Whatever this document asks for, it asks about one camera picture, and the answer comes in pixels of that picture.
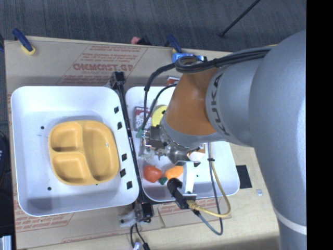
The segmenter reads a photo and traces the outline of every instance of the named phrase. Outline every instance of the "yellow round object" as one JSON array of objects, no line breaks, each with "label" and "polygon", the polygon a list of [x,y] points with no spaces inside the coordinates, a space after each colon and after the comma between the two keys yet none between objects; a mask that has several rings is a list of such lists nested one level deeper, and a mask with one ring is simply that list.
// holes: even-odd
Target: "yellow round object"
[{"label": "yellow round object", "polygon": [[151,115],[151,125],[152,126],[157,126],[160,124],[166,109],[167,109],[167,106],[159,106],[158,108],[156,108],[154,110],[154,112]]}]

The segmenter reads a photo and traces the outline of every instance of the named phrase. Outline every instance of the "gray floor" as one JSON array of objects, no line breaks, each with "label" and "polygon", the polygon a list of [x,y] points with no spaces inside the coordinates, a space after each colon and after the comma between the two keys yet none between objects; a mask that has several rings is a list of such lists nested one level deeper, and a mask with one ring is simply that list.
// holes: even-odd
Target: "gray floor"
[{"label": "gray floor", "polygon": [[[218,34],[255,0],[0,0],[0,33],[129,43],[168,34],[183,48],[215,51],[275,44],[306,28],[306,0],[262,0],[224,38]],[[4,55],[0,53],[0,131],[8,136]],[[0,190],[11,190],[10,173]]]}]

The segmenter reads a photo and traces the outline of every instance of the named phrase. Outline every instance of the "black hole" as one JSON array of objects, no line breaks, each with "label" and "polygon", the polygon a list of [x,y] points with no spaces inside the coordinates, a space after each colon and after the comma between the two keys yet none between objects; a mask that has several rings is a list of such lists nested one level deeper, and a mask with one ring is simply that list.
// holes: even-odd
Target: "black hole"
[{"label": "black hole", "polygon": [[122,178],[122,177],[124,177],[126,175],[126,170],[125,169],[122,169],[121,171],[120,171],[120,177]]},{"label": "black hole", "polygon": [[126,185],[127,185],[127,190],[133,187],[133,185],[132,185],[132,182],[131,182],[131,181],[129,181],[129,182],[126,184]]}]

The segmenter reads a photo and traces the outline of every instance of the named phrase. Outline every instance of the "yellow cable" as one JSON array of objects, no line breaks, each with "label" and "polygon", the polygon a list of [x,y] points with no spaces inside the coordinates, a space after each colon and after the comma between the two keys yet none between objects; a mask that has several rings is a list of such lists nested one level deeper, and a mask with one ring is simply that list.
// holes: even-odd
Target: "yellow cable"
[{"label": "yellow cable", "polygon": [[231,212],[230,202],[229,202],[229,200],[228,200],[228,198],[227,198],[227,196],[226,196],[226,194],[225,194],[225,192],[224,192],[224,190],[223,190],[223,188],[222,188],[222,186],[221,186],[221,183],[220,183],[220,181],[219,181],[219,178],[218,178],[217,173],[216,173],[216,170],[215,170],[214,162],[213,162],[213,161],[210,161],[210,162],[211,162],[211,164],[212,164],[212,169],[213,169],[213,173],[214,173],[214,176],[215,176],[216,182],[217,182],[217,184],[218,184],[218,186],[219,186],[219,188],[220,188],[220,191],[221,191],[221,193],[222,193],[222,195],[223,195],[223,197],[224,197],[225,202],[227,203],[228,211],[227,211],[226,213],[224,213],[224,214],[218,214],[218,213],[212,212],[212,211],[210,211],[210,210],[208,210],[208,209],[205,209],[205,208],[199,206],[199,205],[198,205],[195,201],[193,201],[193,200],[187,200],[186,203],[188,204],[188,207],[189,207],[190,209],[198,210],[198,211],[202,211],[202,212],[205,212],[205,213],[207,213],[207,214],[210,214],[210,215],[215,216],[215,217],[218,217],[218,218],[225,218],[225,217],[229,216],[229,215],[230,215],[230,212]]}]

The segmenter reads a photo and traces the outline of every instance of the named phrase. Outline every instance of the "table surface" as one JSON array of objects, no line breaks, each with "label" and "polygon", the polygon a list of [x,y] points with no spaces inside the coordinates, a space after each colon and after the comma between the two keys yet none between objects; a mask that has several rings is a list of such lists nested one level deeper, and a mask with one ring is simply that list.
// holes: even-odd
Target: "table surface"
[{"label": "table surface", "polygon": [[[73,42],[71,40],[60,40],[60,39],[40,39],[31,37],[32,42],[40,41],[52,41],[52,43],[69,43]],[[146,52],[152,50],[154,54],[159,57],[159,61],[166,60],[170,57],[165,56],[165,47],[147,47]],[[212,52],[212,51],[198,51],[191,50],[192,53],[198,53],[201,55],[206,55],[209,59],[221,57],[226,55],[225,52]],[[147,64],[154,67],[154,63],[151,58],[145,63],[140,57],[140,60],[133,66],[137,71],[144,71],[147,68]],[[25,74],[18,73],[16,71],[17,66],[20,64],[14,64],[11,60],[10,53],[6,52],[6,77],[7,77],[7,91],[9,93],[13,92],[16,88],[23,85],[33,85],[31,78],[36,75],[36,65],[31,69],[31,73],[26,72]],[[43,85],[43,77],[37,79],[38,85]],[[50,77],[45,76],[45,84],[52,85],[50,82]],[[142,85],[144,82],[142,77],[133,78],[133,85],[138,82],[138,85]],[[275,214],[273,212],[273,207],[270,201],[270,196],[267,191],[266,185],[264,183],[262,174],[260,172],[259,164],[255,156],[254,149],[248,147],[242,147],[230,144],[235,164],[246,165],[248,174],[251,180],[252,187],[240,189],[235,195],[229,196],[229,201],[232,207],[231,218],[223,220],[224,233],[222,236],[215,235],[207,226],[203,223],[189,224],[186,226],[178,226],[171,228],[154,229],[149,231],[140,232],[145,241],[149,244],[151,249],[278,249],[278,225]],[[14,157],[12,155],[12,167],[15,168]],[[16,178],[13,179],[13,185],[16,188]],[[210,221],[210,224],[219,229],[219,222]],[[133,234],[134,239],[139,238],[136,233]],[[49,246],[35,247],[33,249],[132,249],[130,235],[115,235],[109,237],[102,237],[98,239],[77,241],[71,243],[61,243],[53,244]]]}]

